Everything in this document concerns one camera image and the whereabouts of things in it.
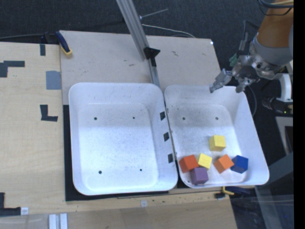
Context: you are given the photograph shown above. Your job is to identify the black cylinder on white bracket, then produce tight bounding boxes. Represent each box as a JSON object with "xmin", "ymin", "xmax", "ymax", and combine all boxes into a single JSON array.
[{"xmin": 261, "ymin": 63, "xmax": 294, "ymax": 115}]

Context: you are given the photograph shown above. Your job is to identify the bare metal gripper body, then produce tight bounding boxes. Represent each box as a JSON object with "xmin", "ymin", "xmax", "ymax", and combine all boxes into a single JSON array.
[{"xmin": 232, "ymin": 53, "xmax": 285, "ymax": 85}]

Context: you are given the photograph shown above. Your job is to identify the purple cube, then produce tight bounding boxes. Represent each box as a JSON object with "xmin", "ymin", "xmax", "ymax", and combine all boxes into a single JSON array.
[{"xmin": 189, "ymin": 167, "xmax": 210, "ymax": 186}]

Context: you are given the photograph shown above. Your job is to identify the blue cube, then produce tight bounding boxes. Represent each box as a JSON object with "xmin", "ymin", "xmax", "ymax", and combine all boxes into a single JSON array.
[{"xmin": 230, "ymin": 155, "xmax": 249, "ymax": 174}]

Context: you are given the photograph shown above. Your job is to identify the red-orange cube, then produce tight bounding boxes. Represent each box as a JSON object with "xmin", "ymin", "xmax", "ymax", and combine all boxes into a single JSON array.
[{"xmin": 179, "ymin": 154, "xmax": 200, "ymax": 174}]

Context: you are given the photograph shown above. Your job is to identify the orange cube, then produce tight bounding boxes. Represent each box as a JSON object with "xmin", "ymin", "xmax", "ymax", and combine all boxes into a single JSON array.
[{"xmin": 213, "ymin": 154, "xmax": 235, "ymax": 174}]

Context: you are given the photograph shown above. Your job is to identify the pale wood board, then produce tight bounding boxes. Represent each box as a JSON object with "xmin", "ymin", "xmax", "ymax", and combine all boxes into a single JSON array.
[{"xmin": 59, "ymin": 30, "xmax": 254, "ymax": 199}]

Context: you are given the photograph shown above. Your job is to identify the yellow cube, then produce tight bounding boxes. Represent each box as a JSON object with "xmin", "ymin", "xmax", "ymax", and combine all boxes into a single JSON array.
[
  {"xmin": 196, "ymin": 153, "xmax": 213, "ymax": 170},
  {"xmin": 209, "ymin": 135, "xmax": 226, "ymax": 152}
]

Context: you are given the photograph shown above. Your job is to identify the white plastic tray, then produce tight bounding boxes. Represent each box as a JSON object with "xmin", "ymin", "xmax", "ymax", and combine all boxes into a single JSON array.
[
  {"xmin": 68, "ymin": 82, "xmax": 179, "ymax": 197},
  {"xmin": 163, "ymin": 84, "xmax": 270, "ymax": 189}
]

